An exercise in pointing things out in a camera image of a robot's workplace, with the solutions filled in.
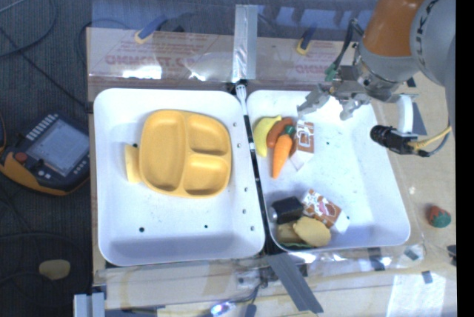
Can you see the black cylinder on white bracket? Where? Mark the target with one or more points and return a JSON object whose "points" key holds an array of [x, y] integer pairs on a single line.
{"points": [[392, 137]]}

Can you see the brown cardboard board red print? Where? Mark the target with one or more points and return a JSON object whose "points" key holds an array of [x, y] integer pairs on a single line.
{"points": [[155, 56]]}

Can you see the yellow banana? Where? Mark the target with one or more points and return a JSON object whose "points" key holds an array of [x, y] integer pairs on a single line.
{"points": [[261, 134]]}

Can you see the black can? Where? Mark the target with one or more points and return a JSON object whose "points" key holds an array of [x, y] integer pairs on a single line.
{"points": [[288, 209]]}

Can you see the brown and white carton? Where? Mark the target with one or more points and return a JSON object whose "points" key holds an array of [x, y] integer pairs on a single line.
{"points": [[305, 139], [324, 211]]}

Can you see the red sausage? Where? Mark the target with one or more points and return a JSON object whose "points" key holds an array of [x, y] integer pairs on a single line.
{"points": [[276, 132]]}

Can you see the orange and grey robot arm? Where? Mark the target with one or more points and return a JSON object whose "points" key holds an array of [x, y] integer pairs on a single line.
{"points": [[392, 26]]}

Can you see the yellow toy lump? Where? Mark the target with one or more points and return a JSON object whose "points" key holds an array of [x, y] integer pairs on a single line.
{"points": [[55, 269]]}

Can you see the green toy food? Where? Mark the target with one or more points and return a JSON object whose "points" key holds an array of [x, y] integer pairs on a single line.
{"points": [[294, 245]]}

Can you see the red and green strawberry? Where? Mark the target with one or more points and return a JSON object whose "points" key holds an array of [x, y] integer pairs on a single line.
{"points": [[439, 216]]}

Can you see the yellow divided plate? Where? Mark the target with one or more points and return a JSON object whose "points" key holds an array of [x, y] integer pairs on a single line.
{"points": [[185, 152]]}

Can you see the orange carrot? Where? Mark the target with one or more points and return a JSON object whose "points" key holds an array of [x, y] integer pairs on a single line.
{"points": [[280, 154]]}

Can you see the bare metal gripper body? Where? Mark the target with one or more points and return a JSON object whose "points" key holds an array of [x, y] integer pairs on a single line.
{"points": [[350, 83]]}

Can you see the white plastic tray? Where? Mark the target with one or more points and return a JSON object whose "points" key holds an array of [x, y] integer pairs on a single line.
{"points": [[355, 175], [170, 230]]}

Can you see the yellow biscuit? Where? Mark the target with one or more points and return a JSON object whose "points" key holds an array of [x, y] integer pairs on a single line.
{"points": [[312, 232]]}

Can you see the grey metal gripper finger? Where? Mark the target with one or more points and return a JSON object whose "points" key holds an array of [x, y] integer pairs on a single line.
{"points": [[314, 100], [350, 109]]}

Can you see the tan bread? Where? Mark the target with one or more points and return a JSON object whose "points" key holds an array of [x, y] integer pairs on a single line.
{"points": [[286, 233]]}

